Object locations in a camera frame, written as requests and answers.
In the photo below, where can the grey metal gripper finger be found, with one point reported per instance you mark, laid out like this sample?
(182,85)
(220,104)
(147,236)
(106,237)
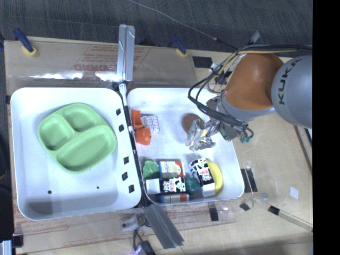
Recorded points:
(204,144)
(194,131)

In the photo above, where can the yellow banana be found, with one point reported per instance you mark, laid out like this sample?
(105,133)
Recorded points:
(217,177)

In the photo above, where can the green toy lettuce leaf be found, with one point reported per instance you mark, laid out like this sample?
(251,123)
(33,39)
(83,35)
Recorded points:
(150,169)

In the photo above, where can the dark green toy vegetable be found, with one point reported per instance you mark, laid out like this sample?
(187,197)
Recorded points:
(193,186)

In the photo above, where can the brown biscuit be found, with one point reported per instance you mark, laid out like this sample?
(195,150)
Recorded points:
(189,121)

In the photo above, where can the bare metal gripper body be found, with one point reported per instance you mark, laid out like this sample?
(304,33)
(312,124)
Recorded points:
(228,131)

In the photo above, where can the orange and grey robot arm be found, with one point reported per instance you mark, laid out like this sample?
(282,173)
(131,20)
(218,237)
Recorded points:
(255,81)

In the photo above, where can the white plastic tray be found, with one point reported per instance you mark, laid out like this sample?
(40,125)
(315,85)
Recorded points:
(170,147)
(79,195)

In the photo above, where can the orange toy cup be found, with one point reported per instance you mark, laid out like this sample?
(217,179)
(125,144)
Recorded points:
(136,119)

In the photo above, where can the green divided plate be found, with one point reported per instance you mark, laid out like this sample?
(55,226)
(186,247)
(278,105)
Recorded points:
(79,142)

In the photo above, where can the clear printed packet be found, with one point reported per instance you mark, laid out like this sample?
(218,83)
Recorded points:
(151,123)

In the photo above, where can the white and orange carton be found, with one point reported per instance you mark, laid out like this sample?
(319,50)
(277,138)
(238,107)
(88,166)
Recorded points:
(171,169)

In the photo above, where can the brown cardboard board, red print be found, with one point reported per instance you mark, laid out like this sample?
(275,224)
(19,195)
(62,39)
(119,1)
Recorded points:
(66,60)

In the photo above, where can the cow print carton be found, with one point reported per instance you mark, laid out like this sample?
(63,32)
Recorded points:
(166,186)
(204,177)

